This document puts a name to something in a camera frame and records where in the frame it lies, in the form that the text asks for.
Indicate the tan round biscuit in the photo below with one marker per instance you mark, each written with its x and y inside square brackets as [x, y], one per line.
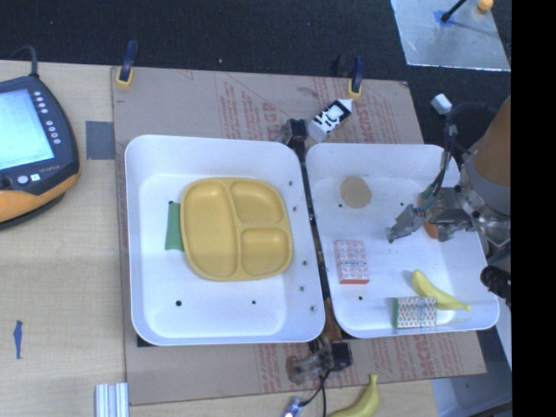
[355, 192]

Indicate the orange and white carton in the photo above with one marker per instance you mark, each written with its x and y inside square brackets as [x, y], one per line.
[352, 262]

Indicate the yellow divided plate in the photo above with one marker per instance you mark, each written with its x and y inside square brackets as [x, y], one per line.
[217, 228]

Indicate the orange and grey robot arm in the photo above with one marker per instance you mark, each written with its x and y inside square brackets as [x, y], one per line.
[495, 146]

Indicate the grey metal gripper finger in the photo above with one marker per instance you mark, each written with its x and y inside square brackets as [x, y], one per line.
[452, 232]
[404, 224]

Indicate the orange carrot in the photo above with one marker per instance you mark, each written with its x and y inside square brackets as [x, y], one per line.
[431, 229]

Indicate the black cylinder on white bracket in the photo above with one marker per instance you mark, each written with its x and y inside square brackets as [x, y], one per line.
[495, 278]

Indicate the green and orange patterned carton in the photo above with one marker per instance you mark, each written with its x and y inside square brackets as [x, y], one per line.
[415, 312]

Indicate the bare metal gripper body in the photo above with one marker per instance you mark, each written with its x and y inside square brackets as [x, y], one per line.
[454, 209]

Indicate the yellow banana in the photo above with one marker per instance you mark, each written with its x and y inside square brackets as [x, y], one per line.
[432, 293]
[362, 402]

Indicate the thin black and white rod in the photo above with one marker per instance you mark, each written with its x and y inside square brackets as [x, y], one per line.
[311, 220]

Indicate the black and white milk carton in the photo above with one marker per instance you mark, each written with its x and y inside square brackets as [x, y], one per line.
[329, 120]

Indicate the brown cardboard board red print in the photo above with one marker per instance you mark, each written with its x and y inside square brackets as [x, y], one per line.
[182, 102]

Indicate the white plastic tray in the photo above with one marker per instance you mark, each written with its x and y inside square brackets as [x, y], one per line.
[391, 259]
[217, 315]

